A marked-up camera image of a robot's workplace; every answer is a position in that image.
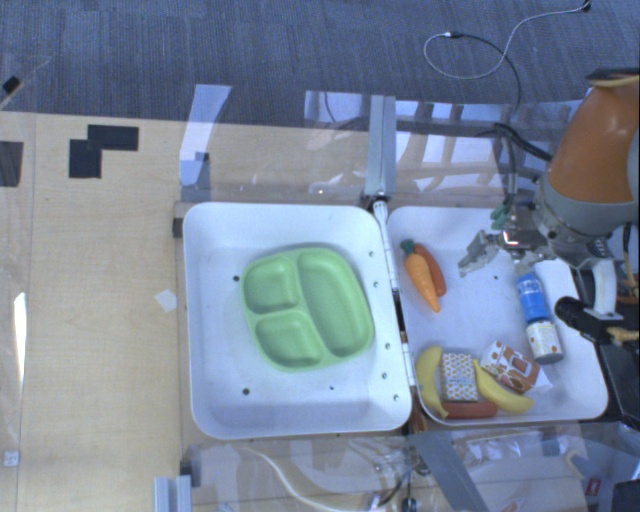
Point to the yellow banana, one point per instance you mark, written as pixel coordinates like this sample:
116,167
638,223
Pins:
497,392
429,375

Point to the green divided plate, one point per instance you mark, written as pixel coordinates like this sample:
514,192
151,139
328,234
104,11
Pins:
320,290

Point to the orange and white packet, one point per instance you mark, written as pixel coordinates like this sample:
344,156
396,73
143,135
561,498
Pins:
515,367

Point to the blue bottle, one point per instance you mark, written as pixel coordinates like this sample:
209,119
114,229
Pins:
533,297

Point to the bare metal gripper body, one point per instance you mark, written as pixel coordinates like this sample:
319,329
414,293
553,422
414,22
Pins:
525,237

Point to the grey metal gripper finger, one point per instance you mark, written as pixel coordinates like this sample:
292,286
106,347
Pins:
481,251
527,262

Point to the black cylinder on white bracket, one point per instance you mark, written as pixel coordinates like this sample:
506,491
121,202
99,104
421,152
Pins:
582,315

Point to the white carton with orange print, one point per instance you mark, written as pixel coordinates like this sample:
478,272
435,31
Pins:
458,377

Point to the white plastic tray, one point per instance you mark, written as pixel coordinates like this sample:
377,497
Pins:
480,315
215,300

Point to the white can with orange dots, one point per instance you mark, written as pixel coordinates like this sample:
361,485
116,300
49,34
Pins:
544,342

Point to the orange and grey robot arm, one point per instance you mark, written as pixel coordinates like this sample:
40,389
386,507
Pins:
595,150

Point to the orange carrot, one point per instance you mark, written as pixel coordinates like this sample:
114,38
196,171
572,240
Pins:
420,277

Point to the brown sausage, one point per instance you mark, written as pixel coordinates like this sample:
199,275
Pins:
470,410

